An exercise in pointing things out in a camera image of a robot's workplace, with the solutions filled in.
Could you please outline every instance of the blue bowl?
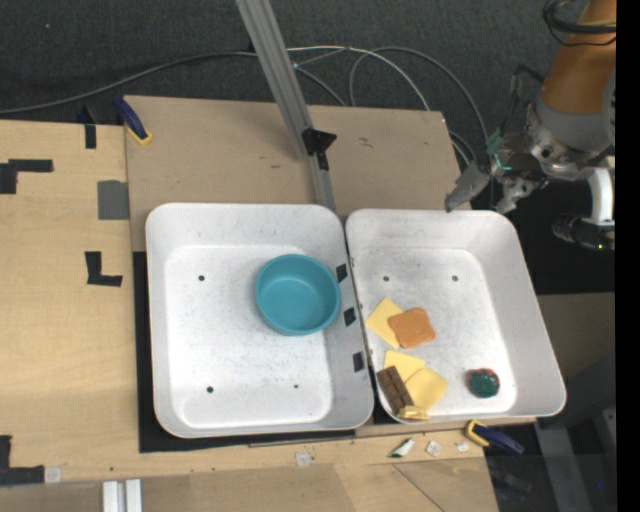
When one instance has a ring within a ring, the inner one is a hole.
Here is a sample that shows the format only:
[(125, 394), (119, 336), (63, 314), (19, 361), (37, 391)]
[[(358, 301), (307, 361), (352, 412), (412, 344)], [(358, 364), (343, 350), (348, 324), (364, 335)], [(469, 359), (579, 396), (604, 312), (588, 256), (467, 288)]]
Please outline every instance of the blue bowl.
[(280, 334), (303, 336), (324, 329), (340, 309), (340, 289), (319, 261), (285, 254), (268, 261), (255, 285), (258, 310)]

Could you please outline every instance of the black tape marking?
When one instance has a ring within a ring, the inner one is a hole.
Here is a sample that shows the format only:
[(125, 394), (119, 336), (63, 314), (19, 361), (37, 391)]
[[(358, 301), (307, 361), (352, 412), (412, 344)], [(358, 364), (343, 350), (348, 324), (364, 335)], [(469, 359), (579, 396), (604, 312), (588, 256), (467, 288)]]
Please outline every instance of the black tape marking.
[(355, 321), (356, 321), (356, 310), (354, 308), (347, 309), (344, 312), (344, 325), (349, 327)]
[(84, 125), (84, 147), (87, 149), (96, 149), (98, 146), (98, 138), (96, 135), (95, 124)]
[(341, 283), (347, 277), (347, 264), (343, 263), (336, 267), (336, 277), (338, 278), (338, 282)]
[(53, 160), (11, 160), (9, 169), (16, 172), (53, 172)]
[(11, 436), (0, 436), (0, 487), (44, 482), (44, 466), (10, 468), (10, 451)]
[(353, 354), (353, 371), (358, 373), (364, 370), (364, 354), (362, 352), (356, 352)]
[(98, 182), (98, 219), (129, 218), (129, 185), (117, 180)]
[(87, 260), (87, 284), (96, 284), (99, 286), (120, 286), (122, 285), (122, 276), (104, 276), (102, 275), (102, 253), (97, 251), (85, 252)]
[(52, 160), (9, 160), (0, 164), (0, 194), (15, 194), (18, 172), (53, 172)]
[(0, 194), (15, 194), (17, 183), (18, 173), (7, 164), (0, 164)]

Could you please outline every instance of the black mat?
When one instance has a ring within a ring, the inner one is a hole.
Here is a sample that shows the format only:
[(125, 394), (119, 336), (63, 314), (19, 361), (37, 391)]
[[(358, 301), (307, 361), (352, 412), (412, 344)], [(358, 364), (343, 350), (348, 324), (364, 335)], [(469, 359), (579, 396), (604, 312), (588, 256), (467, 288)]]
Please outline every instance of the black mat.
[[(136, 313), (136, 357), (138, 371), (138, 433), (140, 453), (199, 450), (253, 443), (282, 441), (314, 441), (349, 438), (354, 430), (295, 432), (249, 436), (225, 436), (213, 438), (184, 439), (167, 432), (156, 418), (153, 408), (153, 381), (151, 368), (151, 331), (149, 324), (149, 294), (147, 279), (147, 255), (133, 253), (134, 294)], [(393, 420), (382, 410), (376, 397), (374, 419), (380, 423)]]

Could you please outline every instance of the food item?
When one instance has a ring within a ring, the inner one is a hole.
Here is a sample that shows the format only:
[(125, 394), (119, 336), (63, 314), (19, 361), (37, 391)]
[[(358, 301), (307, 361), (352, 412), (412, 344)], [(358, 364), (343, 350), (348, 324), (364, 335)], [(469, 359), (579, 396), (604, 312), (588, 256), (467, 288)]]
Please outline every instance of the food item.
[(447, 380), (430, 368), (414, 373), (406, 383), (413, 405), (429, 411), (447, 391)]
[(396, 333), (393, 332), (393, 329), (389, 326), (389, 318), (397, 315), (398, 313), (402, 313), (402, 309), (391, 302), (391, 300), (384, 298), (371, 312), (369, 318), (367, 318), (365, 322), (365, 325), (369, 329), (375, 332), (393, 348), (398, 348), (400, 344), (396, 339)]
[(424, 368), (424, 360), (397, 350), (387, 350), (384, 355), (383, 368), (389, 368), (390, 366), (395, 366), (402, 382), (407, 382), (420, 368)]
[(414, 348), (436, 338), (424, 308), (412, 308), (390, 317), (389, 326), (402, 348)]
[(489, 368), (469, 372), (469, 388), (478, 398), (496, 396), (500, 390), (500, 378)]
[(416, 407), (415, 405), (405, 405), (398, 411), (397, 416), (403, 420), (428, 421), (431, 419), (424, 409), (420, 409), (420, 407)]
[(407, 405), (413, 405), (411, 395), (407, 391), (404, 382), (402, 382), (395, 366), (380, 370), (376, 373), (376, 376), (378, 377), (378, 384), (382, 388), (394, 414)]

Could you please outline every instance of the small debris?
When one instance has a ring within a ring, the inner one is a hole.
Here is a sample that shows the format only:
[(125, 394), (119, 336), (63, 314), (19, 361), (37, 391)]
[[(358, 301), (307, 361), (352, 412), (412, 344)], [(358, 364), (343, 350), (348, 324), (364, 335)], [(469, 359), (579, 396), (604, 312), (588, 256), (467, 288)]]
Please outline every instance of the small debris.
[(309, 452), (296, 452), (296, 465), (298, 467), (310, 466), (311, 455), (309, 455)]
[(402, 458), (406, 456), (411, 449), (415, 446), (416, 442), (413, 439), (407, 439), (404, 443), (393, 450), (387, 457)]
[(440, 455), (440, 452), (442, 451), (442, 446), (440, 446), (435, 441), (429, 441), (424, 451), (432, 457), (438, 457)]
[(62, 481), (62, 470), (59, 467), (44, 468), (44, 483), (55, 484)]
[(469, 451), (469, 444), (466, 441), (459, 441), (453, 444), (456, 445), (456, 450), (458, 450), (458, 453), (467, 453)]

